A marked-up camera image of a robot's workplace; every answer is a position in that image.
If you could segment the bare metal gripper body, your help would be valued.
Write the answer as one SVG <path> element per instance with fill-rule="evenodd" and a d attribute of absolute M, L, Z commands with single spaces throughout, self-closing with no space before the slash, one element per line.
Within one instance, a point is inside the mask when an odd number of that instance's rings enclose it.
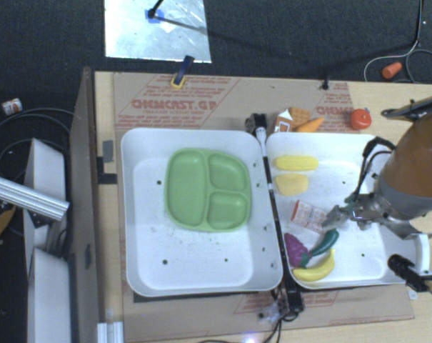
<path fill-rule="evenodd" d="M 400 193 L 391 198 L 382 193 L 363 195 L 356 202 L 348 218 L 358 226 L 366 228 L 378 223 L 389 229 L 400 239 L 412 239 L 421 234 L 411 220 L 424 217 L 432 211 L 432 197 L 416 197 Z"/>

